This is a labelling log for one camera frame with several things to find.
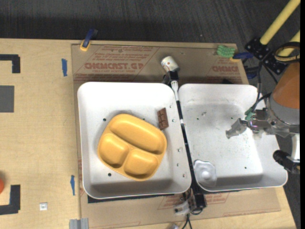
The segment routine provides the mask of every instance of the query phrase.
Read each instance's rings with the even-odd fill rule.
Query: orange tray
[[[98,144],[99,159],[112,170],[137,181],[151,178],[167,147],[162,131],[129,114],[115,116]]]

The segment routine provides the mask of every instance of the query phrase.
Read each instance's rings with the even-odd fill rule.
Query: yellow tube
[[[299,6],[301,0],[290,0],[284,7],[282,12],[277,16],[275,21],[270,25],[265,34],[261,37],[260,42],[262,45],[267,45],[282,25],[286,22],[293,11]]]
[[[291,42],[300,42],[301,30],[290,40]],[[282,50],[278,55],[279,56],[289,56],[293,52],[293,48],[286,48]]]

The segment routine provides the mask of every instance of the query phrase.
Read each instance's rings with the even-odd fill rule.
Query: wooden table
[[[77,43],[80,41],[0,39],[1,54],[18,54],[21,58],[21,73],[11,72],[11,62],[0,61],[0,85],[14,85],[15,91],[14,112],[0,113],[0,176],[6,184],[0,205],[8,203],[10,185],[21,187],[21,208],[18,214],[0,216],[0,229],[69,228],[70,219],[81,218],[71,66],[71,45]],[[179,45],[188,47],[191,43]],[[61,59],[68,63],[65,77]],[[71,176],[75,176],[75,196]],[[279,212],[194,220],[192,226],[197,229],[295,228],[283,188],[277,188],[276,194]],[[47,210],[40,210],[43,202],[48,203]]]

